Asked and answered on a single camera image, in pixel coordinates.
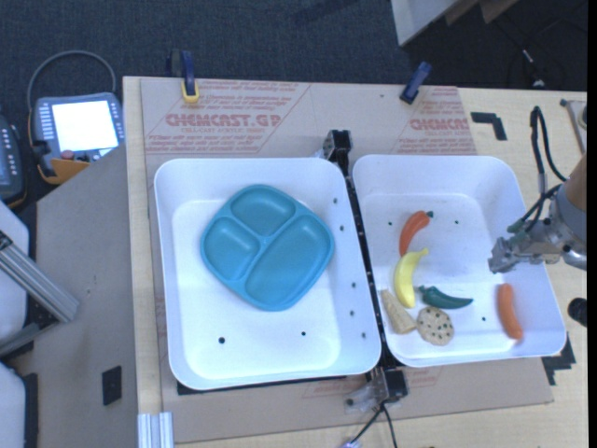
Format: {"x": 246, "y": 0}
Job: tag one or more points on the orange carrot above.
{"x": 410, "y": 231}

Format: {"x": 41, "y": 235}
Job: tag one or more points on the tan chocolate chip biscuit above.
{"x": 434, "y": 327}

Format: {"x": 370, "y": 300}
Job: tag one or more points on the green chili pepper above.
{"x": 443, "y": 299}

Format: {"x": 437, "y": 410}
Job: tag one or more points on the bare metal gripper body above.
{"x": 545, "y": 243}

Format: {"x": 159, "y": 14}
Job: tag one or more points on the thin black and white rod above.
{"x": 361, "y": 236}

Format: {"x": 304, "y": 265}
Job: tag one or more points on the orange sausage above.
{"x": 508, "y": 311}

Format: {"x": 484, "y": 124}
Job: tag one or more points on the yellow banana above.
{"x": 403, "y": 280}

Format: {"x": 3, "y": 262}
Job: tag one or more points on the white plastic tray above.
{"x": 261, "y": 343}
{"x": 466, "y": 259}

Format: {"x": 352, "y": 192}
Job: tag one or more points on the brown cardboard board red print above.
{"x": 280, "y": 119}

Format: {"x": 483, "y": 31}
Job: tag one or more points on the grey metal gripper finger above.
{"x": 506, "y": 244}
{"x": 498, "y": 261}

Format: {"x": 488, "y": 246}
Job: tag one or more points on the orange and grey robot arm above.
{"x": 574, "y": 203}

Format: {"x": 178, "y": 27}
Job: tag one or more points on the blue divided plate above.
{"x": 268, "y": 250}

